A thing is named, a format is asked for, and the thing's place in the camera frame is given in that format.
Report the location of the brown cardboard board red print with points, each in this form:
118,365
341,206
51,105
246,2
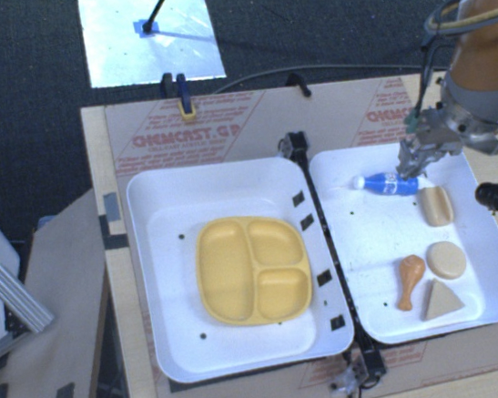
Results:
230,127

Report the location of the yellow divided plate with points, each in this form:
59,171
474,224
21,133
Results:
252,270

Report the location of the beige triangular bread slice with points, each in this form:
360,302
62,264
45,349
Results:
440,302

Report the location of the beige hot dog bun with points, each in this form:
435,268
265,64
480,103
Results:
435,206

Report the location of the orange chicken drumstick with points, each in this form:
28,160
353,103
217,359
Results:
409,279

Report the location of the thin black rod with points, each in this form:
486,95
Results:
328,237

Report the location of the beige round biscuit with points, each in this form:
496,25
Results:
446,260

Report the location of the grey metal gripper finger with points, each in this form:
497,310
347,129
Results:
403,159
419,164

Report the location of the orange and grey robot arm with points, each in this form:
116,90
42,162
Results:
481,50

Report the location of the blue plastic bottle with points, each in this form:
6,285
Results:
385,184

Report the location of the white plastic tray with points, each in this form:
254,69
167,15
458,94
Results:
374,240
175,194

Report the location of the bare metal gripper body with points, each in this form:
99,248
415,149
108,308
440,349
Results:
446,131

